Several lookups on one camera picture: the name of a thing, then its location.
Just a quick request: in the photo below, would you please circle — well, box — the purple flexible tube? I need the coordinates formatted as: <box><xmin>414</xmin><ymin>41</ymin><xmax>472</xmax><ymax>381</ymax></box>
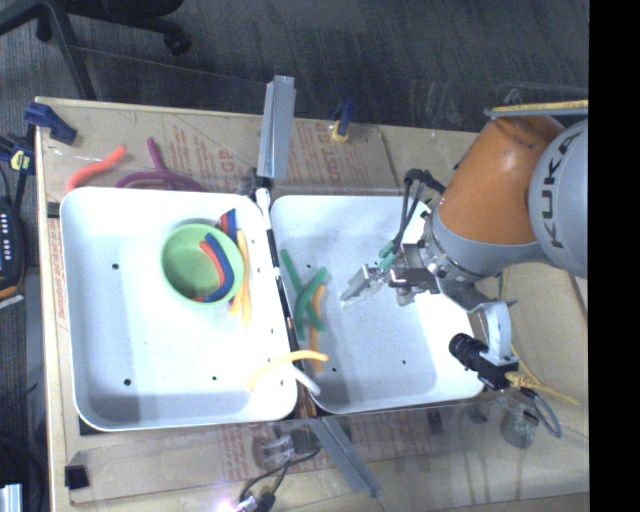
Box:
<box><xmin>114</xmin><ymin>137</ymin><xmax>210</xmax><ymax>194</ymax></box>

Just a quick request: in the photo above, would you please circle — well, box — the white flexible tube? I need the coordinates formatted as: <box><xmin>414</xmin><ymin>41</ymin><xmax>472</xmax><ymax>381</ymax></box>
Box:
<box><xmin>289</xmin><ymin>366</ymin><xmax>323</xmax><ymax>397</ymax></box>

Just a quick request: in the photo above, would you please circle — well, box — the green flexible tube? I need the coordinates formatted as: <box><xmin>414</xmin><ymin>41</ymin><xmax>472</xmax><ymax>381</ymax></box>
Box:
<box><xmin>293</xmin><ymin>266</ymin><xmax>329</xmax><ymax>342</ymax></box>
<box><xmin>279</xmin><ymin>248</ymin><xmax>327</xmax><ymax>333</ymax></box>

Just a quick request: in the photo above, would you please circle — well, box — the black cylinder on white bracket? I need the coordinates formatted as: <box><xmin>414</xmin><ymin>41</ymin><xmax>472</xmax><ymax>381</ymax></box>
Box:
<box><xmin>448</xmin><ymin>287</ymin><xmax>521</xmax><ymax>392</ymax></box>

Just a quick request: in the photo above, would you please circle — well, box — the orange flexible tube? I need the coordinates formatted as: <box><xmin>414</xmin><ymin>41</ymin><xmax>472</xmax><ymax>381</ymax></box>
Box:
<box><xmin>65</xmin><ymin>144</ymin><xmax>128</xmax><ymax>194</ymax></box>
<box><xmin>228</xmin><ymin>228</ymin><xmax>253</xmax><ymax>325</ymax></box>
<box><xmin>307</xmin><ymin>283</ymin><xmax>328</xmax><ymax>375</ymax></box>

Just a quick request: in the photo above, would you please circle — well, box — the black block with thin wires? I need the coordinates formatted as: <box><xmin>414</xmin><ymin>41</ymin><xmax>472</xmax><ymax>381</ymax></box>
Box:
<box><xmin>286</xmin><ymin>426</ymin><xmax>322</xmax><ymax>454</ymax></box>

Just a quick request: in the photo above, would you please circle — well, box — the yellow flexible tube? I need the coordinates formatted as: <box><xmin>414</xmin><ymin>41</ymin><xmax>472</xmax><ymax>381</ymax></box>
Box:
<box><xmin>245</xmin><ymin>349</ymin><xmax>331</xmax><ymax>393</ymax></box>

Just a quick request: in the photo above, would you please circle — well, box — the green bowl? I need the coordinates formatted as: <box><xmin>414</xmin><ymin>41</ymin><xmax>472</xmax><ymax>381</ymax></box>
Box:
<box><xmin>159</xmin><ymin>222</ymin><xmax>246</xmax><ymax>308</ymax></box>

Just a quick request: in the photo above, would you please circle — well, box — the brown cardboard board red print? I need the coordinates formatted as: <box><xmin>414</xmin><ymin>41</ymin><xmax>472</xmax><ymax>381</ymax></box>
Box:
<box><xmin>40</xmin><ymin>103</ymin><xmax>482</xmax><ymax>504</ymax></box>

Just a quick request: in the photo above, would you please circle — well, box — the thin black and white rod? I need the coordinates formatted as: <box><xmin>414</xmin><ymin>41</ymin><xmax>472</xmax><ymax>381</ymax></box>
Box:
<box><xmin>254</xmin><ymin>186</ymin><xmax>301</xmax><ymax>353</ymax></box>

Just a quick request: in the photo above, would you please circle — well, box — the white plastic tray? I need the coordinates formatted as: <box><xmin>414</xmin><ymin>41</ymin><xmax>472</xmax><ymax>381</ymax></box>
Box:
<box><xmin>59</xmin><ymin>186</ymin><xmax>300</xmax><ymax>433</ymax></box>
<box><xmin>269</xmin><ymin>194</ymin><xmax>487</xmax><ymax>416</ymax></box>

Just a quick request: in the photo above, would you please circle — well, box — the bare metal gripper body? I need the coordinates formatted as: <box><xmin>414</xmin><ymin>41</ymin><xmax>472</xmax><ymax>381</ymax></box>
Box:
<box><xmin>387</xmin><ymin>240</ymin><xmax>445</xmax><ymax>307</ymax></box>

